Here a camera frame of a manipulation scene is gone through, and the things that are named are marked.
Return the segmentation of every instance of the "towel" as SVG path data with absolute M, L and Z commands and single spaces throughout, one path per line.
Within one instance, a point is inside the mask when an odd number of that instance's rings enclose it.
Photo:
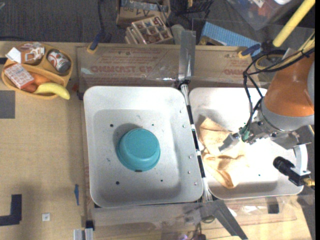
M 218 182 L 228 189 L 242 181 L 248 169 L 246 145 L 240 141 L 233 148 L 221 153 L 219 147 L 232 132 L 206 118 L 200 125 L 199 141 L 204 146 L 203 165 Z

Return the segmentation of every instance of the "can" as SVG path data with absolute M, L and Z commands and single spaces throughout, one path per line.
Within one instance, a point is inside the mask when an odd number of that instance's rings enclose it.
M 46 58 L 60 73 L 66 72 L 71 66 L 70 60 L 68 60 L 58 49 L 51 50 Z

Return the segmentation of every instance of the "teal lid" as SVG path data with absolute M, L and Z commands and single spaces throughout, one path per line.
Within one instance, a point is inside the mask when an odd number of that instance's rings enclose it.
M 116 154 L 128 169 L 135 172 L 147 171 L 155 167 L 160 159 L 159 141 L 149 130 L 133 129 L 121 137 Z

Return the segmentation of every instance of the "banana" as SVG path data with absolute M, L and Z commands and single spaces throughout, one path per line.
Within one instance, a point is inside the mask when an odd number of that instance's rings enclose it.
M 53 93 L 66 100 L 70 99 L 70 93 L 68 92 L 68 90 L 64 86 L 55 82 L 45 82 L 43 84 L 40 84 L 39 87 L 33 93 L 34 94 Z

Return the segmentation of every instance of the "wooden table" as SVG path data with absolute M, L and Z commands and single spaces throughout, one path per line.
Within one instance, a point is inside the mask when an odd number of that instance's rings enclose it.
M 0 58 L 20 42 L 1 41 Z M 77 67 L 77 47 L 83 43 L 48 42 L 66 51 Z M 81 110 L 83 102 L 72 90 L 77 83 L 74 68 L 67 89 L 71 99 L 42 100 L 15 94 L 15 118 L 0 119 L 0 216 L 10 214 L 11 195 L 22 194 L 22 221 L 0 226 L 2 240 L 71 240 L 74 229 L 84 229 L 87 218 L 84 146 Z M 0 91 L 9 89 L 0 81 Z M 74 194 L 79 186 L 79 205 Z M 300 205 L 293 201 L 296 219 L 283 222 L 244 225 L 250 240 L 310 240 Z M 42 214 L 50 213 L 50 221 Z M 207 239 L 230 239 L 224 228 L 204 229 Z M 142 239 L 141 236 L 105 237 L 94 232 L 94 239 Z M 161 239 L 153 234 L 143 239 Z

